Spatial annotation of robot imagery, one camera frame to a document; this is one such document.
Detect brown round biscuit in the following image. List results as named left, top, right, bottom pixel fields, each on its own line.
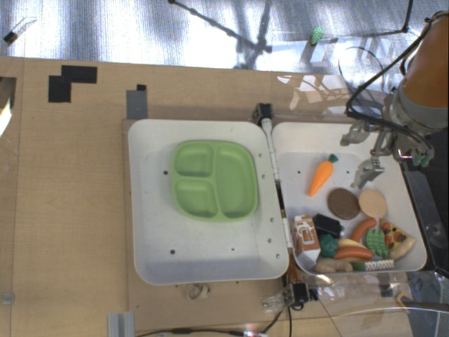
left=327, top=187, right=361, bottom=221

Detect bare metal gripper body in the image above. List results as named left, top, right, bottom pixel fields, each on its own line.
left=382, top=116, right=435, bottom=163

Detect green and white packet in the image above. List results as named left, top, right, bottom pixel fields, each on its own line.
left=351, top=258, right=396, bottom=272

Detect green divided plate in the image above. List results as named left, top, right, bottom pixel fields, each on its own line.
left=170, top=139, right=260, bottom=223

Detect black block with wires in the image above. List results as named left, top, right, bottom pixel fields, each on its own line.
left=290, top=282, right=312, bottom=311
left=253, top=103, right=274, bottom=123

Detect red sausage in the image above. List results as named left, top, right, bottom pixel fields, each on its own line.
left=349, top=217, right=378, bottom=244
left=333, top=245, right=375, bottom=262

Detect black rectangular block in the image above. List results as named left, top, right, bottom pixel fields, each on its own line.
left=311, top=213, right=343, bottom=239

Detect pizza slice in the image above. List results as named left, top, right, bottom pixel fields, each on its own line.
left=379, top=218, right=417, bottom=260

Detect dark green broccoli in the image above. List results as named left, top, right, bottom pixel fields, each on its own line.
left=318, top=233, right=340, bottom=258

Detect yellow banana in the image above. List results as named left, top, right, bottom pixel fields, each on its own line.
left=337, top=237, right=368, bottom=251

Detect brown and white carton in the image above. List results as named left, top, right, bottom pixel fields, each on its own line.
left=290, top=214, right=322, bottom=270

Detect tan round biscuit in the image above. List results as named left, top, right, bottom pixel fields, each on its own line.
left=358, top=187, right=388, bottom=219

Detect white plastic tray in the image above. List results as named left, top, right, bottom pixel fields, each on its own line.
left=127, top=119, right=290, bottom=286
left=272, top=121, right=429, bottom=275

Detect green grapes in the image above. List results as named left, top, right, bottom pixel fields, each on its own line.
left=309, top=26, right=325, bottom=46
left=363, top=227, right=391, bottom=260

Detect orange carrot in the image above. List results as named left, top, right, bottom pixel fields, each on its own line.
left=307, top=153, right=340, bottom=198

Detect thin black and white rod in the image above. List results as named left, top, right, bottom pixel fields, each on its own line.
left=261, top=117, right=296, bottom=284

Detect tan lumpy bread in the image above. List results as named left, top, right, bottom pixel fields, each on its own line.
left=312, top=258, right=354, bottom=275

